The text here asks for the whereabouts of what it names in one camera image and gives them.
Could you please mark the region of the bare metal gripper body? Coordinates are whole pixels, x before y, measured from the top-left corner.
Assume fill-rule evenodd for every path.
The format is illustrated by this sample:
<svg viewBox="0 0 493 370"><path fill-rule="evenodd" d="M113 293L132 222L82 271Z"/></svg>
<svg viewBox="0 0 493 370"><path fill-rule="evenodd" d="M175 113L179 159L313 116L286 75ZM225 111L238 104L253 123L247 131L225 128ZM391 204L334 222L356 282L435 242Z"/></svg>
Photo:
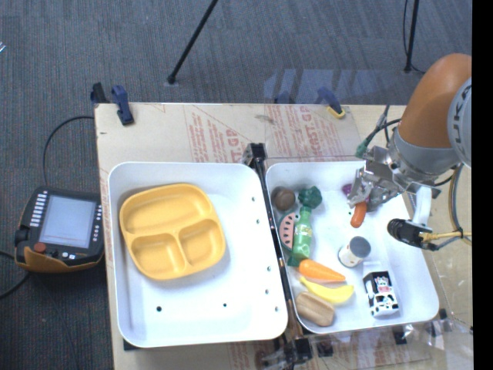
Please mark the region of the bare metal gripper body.
<svg viewBox="0 0 493 370"><path fill-rule="evenodd" d="M374 146L364 153L364 160L361 170L366 183L366 202L371 191L386 193L385 203L404 192L416 195L422 187L431 190L433 199L441 193L434 184L436 175L410 165L394 147Z"/></svg>

